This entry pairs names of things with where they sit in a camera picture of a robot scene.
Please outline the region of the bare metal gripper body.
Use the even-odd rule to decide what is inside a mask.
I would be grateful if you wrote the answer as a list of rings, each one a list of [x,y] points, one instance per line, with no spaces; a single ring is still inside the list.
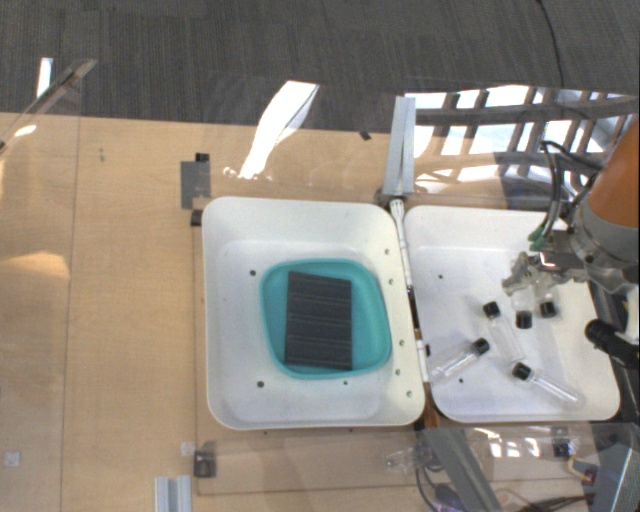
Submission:
[[[625,294],[639,286],[637,262],[620,260],[577,233],[552,233],[539,251],[538,267],[557,284],[589,281],[609,294]]]

